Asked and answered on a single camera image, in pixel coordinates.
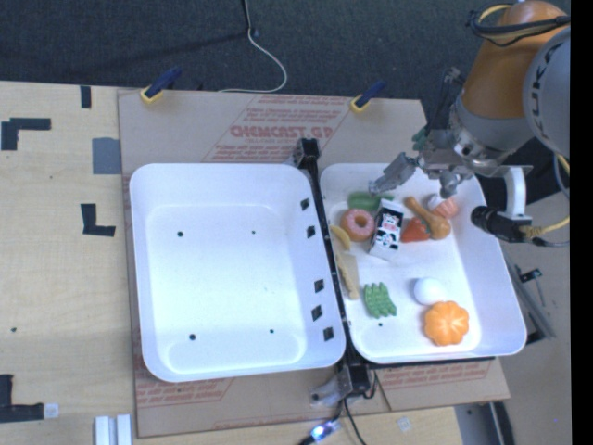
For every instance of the brown chicken drumstick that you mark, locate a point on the brown chicken drumstick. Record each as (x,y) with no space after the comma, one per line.
(435,223)

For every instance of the beige biscuit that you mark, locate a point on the beige biscuit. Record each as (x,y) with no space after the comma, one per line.
(348,274)

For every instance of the orange and white toy shrimp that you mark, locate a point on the orange and white toy shrimp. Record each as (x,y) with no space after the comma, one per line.
(445,207)

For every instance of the thin black rod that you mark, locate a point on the thin black rod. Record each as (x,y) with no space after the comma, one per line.
(331,248)

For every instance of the white egg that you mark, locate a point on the white egg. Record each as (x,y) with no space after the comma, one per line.
(429,291)

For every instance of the yellow banana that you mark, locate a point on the yellow banana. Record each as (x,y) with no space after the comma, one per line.
(342,237)

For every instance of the red strawberry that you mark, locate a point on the red strawberry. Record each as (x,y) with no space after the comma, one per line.
(414,232)

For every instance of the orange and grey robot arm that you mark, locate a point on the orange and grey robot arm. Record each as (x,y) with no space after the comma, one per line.
(498,77)

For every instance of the pink doughnut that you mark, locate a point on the pink doughnut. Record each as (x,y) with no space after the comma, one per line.
(357,225)

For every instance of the white plastic tray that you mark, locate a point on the white plastic tray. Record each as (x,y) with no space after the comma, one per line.
(417,258)
(222,276)

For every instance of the orange peeled tangerine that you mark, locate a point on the orange peeled tangerine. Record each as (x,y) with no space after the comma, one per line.
(446,323)

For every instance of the black cylinder on white bracket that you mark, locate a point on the black cylinder on white bracket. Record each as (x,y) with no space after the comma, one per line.
(500,224)

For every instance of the white milk carton with cow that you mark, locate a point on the white milk carton with cow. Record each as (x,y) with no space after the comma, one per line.
(387,232)

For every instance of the green toy pepper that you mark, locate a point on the green toy pepper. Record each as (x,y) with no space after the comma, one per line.
(361,200)

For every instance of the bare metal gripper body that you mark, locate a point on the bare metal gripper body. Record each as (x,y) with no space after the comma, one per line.
(445,153)

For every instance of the green beans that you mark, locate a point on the green beans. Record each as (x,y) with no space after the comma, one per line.
(379,300)

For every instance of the brown cardboard board, red print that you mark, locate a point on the brown cardboard board, red print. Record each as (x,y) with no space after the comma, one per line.
(185,128)

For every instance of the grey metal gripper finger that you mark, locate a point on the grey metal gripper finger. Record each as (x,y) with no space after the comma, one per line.
(394,172)
(449,183)

